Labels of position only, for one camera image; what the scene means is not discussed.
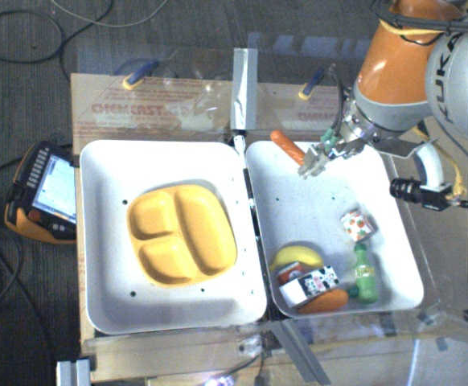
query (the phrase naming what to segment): yellow plate compartment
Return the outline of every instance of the yellow plate compartment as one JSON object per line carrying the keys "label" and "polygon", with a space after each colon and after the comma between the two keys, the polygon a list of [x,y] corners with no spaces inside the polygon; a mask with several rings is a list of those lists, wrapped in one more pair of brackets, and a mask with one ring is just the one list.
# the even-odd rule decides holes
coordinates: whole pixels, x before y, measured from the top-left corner
{"label": "yellow plate compartment", "polygon": [[127,224],[142,270],[156,285],[193,285],[236,263],[231,225],[205,187],[189,184],[145,193],[130,204]]}

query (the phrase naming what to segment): blue and yellow clamp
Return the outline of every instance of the blue and yellow clamp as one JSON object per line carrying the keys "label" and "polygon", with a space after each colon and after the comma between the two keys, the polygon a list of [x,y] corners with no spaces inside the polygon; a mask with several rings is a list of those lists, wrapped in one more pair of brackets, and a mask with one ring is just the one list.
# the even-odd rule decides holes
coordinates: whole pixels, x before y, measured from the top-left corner
{"label": "blue and yellow clamp", "polygon": [[300,92],[298,92],[298,97],[300,97],[302,100],[309,100],[311,96],[313,96],[314,86],[316,86],[316,84],[318,84],[324,76],[325,72],[323,68],[319,68],[314,76],[302,86]]}
{"label": "blue and yellow clamp", "polygon": [[143,81],[143,77],[150,76],[158,65],[159,62],[157,60],[151,60],[143,64],[138,70],[123,79],[123,87],[127,90],[132,90],[140,85]]}

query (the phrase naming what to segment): screen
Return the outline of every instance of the screen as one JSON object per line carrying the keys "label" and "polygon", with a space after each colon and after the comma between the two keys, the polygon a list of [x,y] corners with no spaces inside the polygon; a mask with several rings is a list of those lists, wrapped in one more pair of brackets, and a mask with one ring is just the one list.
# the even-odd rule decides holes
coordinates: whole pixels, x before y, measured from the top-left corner
{"label": "screen", "polygon": [[68,161],[50,157],[32,205],[76,224],[75,174]]}

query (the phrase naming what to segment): yellow cable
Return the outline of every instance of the yellow cable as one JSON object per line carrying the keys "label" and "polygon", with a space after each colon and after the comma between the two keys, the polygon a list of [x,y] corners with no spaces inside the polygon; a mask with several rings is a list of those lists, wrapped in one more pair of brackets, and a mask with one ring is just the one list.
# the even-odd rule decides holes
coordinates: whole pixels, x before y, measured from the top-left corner
{"label": "yellow cable", "polygon": [[[426,141],[430,140],[430,137],[427,136],[425,133],[423,133],[420,129],[418,129],[418,127],[413,127],[413,131],[414,133],[416,133],[418,136],[420,136],[424,140]],[[464,198],[468,190],[466,189],[465,181],[464,181],[464,178],[462,177],[462,172],[461,172],[461,169],[459,168],[459,165],[445,149],[443,149],[437,143],[434,143],[433,145],[436,148],[436,150],[439,151],[440,154],[442,154],[449,161],[449,163],[452,165],[452,167],[454,168],[456,172],[456,179],[454,181],[454,187],[452,188],[453,192],[451,195],[447,195],[446,198],[449,200],[454,200],[460,197]]]}
{"label": "yellow cable", "polygon": [[425,29],[399,29],[386,23],[384,20],[380,20],[380,25],[384,27],[390,33],[394,35],[427,35],[429,33],[441,33],[439,30],[425,30]]}

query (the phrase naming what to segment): green bottle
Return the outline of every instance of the green bottle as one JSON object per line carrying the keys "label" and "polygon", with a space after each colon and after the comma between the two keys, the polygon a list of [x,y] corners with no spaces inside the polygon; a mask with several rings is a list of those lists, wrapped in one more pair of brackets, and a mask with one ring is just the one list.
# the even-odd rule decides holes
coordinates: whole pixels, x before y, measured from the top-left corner
{"label": "green bottle", "polygon": [[357,261],[355,262],[355,284],[359,289],[357,300],[361,303],[375,303],[379,300],[376,288],[376,270],[370,265],[366,245],[358,243],[354,247]]}

